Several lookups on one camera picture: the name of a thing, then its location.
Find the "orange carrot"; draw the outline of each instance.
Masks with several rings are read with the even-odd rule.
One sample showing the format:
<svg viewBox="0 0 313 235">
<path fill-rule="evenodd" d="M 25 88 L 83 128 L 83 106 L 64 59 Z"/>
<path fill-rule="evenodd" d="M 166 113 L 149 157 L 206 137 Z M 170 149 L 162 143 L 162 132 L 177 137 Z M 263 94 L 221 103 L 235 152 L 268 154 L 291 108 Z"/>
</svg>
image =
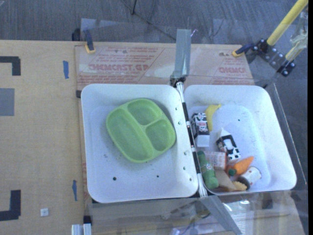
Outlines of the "orange carrot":
<svg viewBox="0 0 313 235">
<path fill-rule="evenodd" d="M 233 169 L 237 171 L 236 174 L 240 175 L 240 174 L 243 174 L 246 170 L 248 170 L 253 159 L 254 159 L 253 156 L 247 157 L 245 159 L 238 161 L 236 164 L 234 164 Z"/>
</svg>

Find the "green plate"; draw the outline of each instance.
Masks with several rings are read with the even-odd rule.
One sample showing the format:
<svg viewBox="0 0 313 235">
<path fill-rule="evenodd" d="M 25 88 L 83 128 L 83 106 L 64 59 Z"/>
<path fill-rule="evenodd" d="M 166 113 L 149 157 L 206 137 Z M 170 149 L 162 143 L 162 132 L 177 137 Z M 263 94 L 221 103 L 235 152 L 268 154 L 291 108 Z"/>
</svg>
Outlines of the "green plate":
<svg viewBox="0 0 313 235">
<path fill-rule="evenodd" d="M 176 140 L 167 116 L 157 104 L 145 98 L 132 100 L 111 111 L 106 127 L 117 148 L 134 163 L 154 159 Z"/>
</svg>

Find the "blue tape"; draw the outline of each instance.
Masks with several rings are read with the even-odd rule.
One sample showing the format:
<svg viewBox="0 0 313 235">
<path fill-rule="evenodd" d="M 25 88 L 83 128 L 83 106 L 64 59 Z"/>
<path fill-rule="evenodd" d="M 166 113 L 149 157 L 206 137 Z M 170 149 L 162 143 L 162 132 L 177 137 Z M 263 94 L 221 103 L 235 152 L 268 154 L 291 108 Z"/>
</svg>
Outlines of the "blue tape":
<svg viewBox="0 0 313 235">
<path fill-rule="evenodd" d="M 0 88 L 0 116 L 14 116 L 14 88 Z"/>
<path fill-rule="evenodd" d="M 68 79 L 68 61 L 63 61 L 63 72 L 65 79 Z"/>
<path fill-rule="evenodd" d="M 72 189 L 73 189 L 75 201 L 77 201 L 77 185 L 76 185 L 76 180 L 73 180 Z"/>
</svg>

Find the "yellow pole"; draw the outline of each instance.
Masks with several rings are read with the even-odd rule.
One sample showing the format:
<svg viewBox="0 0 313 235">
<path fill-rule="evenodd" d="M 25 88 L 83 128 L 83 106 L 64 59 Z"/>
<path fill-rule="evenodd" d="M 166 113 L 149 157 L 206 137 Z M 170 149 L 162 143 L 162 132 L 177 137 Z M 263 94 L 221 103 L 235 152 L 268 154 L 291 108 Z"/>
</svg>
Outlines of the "yellow pole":
<svg viewBox="0 0 313 235">
<path fill-rule="evenodd" d="M 293 47 L 286 55 L 285 55 L 285 58 L 286 60 L 288 61 L 293 61 L 297 55 L 300 54 L 300 52 L 302 51 L 303 49 L 297 49 L 296 46 Z"/>
<path fill-rule="evenodd" d="M 288 14 L 280 22 L 278 27 L 274 30 L 271 36 L 267 39 L 267 44 L 270 46 L 275 45 L 278 39 L 288 29 L 289 25 L 297 18 L 300 12 L 307 6 L 309 0 L 298 0 L 295 5 L 291 8 Z"/>
</svg>

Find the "wooden board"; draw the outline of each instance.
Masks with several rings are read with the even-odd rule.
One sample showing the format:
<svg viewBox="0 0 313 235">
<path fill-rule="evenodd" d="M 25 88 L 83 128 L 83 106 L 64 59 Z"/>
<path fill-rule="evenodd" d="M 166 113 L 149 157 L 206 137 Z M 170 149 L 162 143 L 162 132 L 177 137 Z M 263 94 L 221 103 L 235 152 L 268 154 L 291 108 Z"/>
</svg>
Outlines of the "wooden board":
<svg viewBox="0 0 313 235">
<path fill-rule="evenodd" d="M 74 44 L 0 41 L 0 56 L 21 60 L 20 76 L 0 63 L 0 88 L 14 89 L 14 115 L 0 117 L 0 215 L 10 209 L 10 191 L 21 190 L 21 215 L 0 221 L 1 234 L 69 234 L 83 223 Z M 49 215 L 41 217 L 44 208 Z"/>
</svg>

